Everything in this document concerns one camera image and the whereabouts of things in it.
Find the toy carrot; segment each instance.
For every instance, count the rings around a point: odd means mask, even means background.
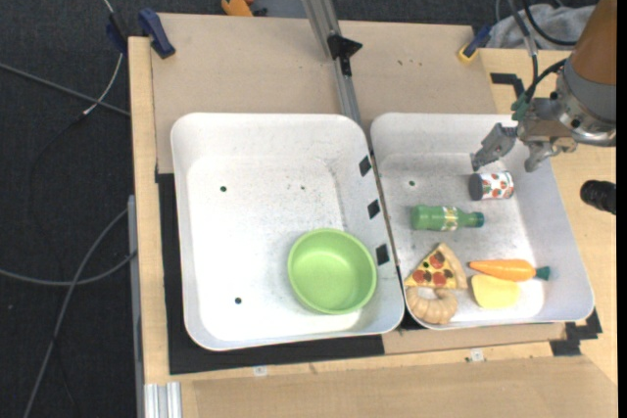
[[[471,261],[468,266],[493,277],[515,282],[526,281],[534,277],[548,281],[551,274],[551,269],[547,266],[534,268],[529,261],[516,258]]]

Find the pizza slice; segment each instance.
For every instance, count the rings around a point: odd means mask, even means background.
[[[466,274],[453,250],[440,243],[405,280],[405,285],[423,288],[467,289]]]

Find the dark carpet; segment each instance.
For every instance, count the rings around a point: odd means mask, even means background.
[[[144,7],[220,13],[219,0],[110,1],[133,30]],[[334,0],[338,18],[344,20],[475,28],[494,22],[494,2]],[[579,7],[594,0],[563,2]],[[101,0],[0,0],[0,64],[96,97],[118,56],[105,34],[108,14]],[[128,109],[125,66],[107,101]],[[129,119],[98,108],[69,127],[86,107],[0,70],[0,268],[71,280],[133,193]],[[84,275],[105,271],[127,254],[123,220],[104,239]],[[65,291],[0,277],[0,416],[23,416]],[[127,267],[74,291],[31,416],[135,415],[129,295]]]

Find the green plate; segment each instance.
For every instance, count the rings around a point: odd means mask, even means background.
[[[370,301],[376,288],[376,266],[355,237],[334,228],[301,236],[287,262],[297,298],[322,313],[349,313]]]

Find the green bottle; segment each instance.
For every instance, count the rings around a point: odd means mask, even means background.
[[[454,206],[415,206],[411,210],[411,228],[452,232],[459,227],[483,226],[483,212],[463,212]]]

